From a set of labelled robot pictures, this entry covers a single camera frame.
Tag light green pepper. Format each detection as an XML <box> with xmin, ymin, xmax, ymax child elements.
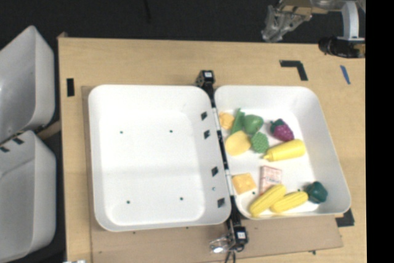
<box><xmin>243</xmin><ymin>114</ymin><xmax>265</xmax><ymax>135</ymax></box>

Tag green pea pod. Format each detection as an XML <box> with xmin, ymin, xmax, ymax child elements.
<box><xmin>230</xmin><ymin>107</ymin><xmax>246</xmax><ymax>135</ymax></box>

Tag purple grapes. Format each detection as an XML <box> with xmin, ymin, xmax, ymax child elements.
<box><xmin>270</xmin><ymin>118</ymin><xmax>295</xmax><ymax>142</ymax></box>

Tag orange biscuit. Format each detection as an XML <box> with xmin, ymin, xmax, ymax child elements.
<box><xmin>219</xmin><ymin>111</ymin><xmax>235</xmax><ymax>130</ymax></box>

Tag green grapes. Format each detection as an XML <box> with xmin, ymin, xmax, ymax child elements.
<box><xmin>250</xmin><ymin>131</ymin><xmax>270</xmax><ymax>154</ymax></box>

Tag white plastic tray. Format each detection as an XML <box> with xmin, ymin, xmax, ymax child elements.
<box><xmin>213</xmin><ymin>84</ymin><xmax>352</xmax><ymax>221</ymax></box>
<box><xmin>87</xmin><ymin>84</ymin><xmax>233</xmax><ymax>233</ymax></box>

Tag yellow lemon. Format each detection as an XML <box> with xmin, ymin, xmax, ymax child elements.
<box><xmin>224</xmin><ymin>130</ymin><xmax>251</xmax><ymax>157</ymax></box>

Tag yellow mustard bottle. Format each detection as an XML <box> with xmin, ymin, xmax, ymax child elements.
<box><xmin>262</xmin><ymin>139</ymin><xmax>307</xmax><ymax>162</ymax></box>

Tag thin black and white rod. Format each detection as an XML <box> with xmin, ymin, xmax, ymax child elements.
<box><xmin>205</xmin><ymin>83</ymin><xmax>241</xmax><ymax>227</ymax></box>

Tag pink carton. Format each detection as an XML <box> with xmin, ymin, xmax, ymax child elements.
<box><xmin>259</xmin><ymin>165</ymin><xmax>283</xmax><ymax>195</ymax></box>

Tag yellow cheese slice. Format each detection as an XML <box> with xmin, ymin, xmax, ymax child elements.
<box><xmin>231</xmin><ymin>172</ymin><xmax>257</xmax><ymax>195</ymax></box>

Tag dark green pepper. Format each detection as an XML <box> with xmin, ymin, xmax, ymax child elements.
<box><xmin>305</xmin><ymin>180</ymin><xmax>329</xmax><ymax>204</ymax></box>

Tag yellow corn cob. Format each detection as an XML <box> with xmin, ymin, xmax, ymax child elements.
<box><xmin>270</xmin><ymin>190</ymin><xmax>309</xmax><ymax>214</ymax></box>
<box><xmin>248</xmin><ymin>184</ymin><xmax>287</xmax><ymax>217</ymax></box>

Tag black cylinder on white bracket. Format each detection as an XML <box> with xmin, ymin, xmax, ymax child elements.
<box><xmin>318</xmin><ymin>1</ymin><xmax>366</xmax><ymax>59</ymax></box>

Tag black block with wires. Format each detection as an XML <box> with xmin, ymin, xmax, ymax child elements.
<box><xmin>228</xmin><ymin>225</ymin><xmax>249</xmax><ymax>246</ymax></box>
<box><xmin>195</xmin><ymin>69</ymin><xmax>217</xmax><ymax>87</ymax></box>

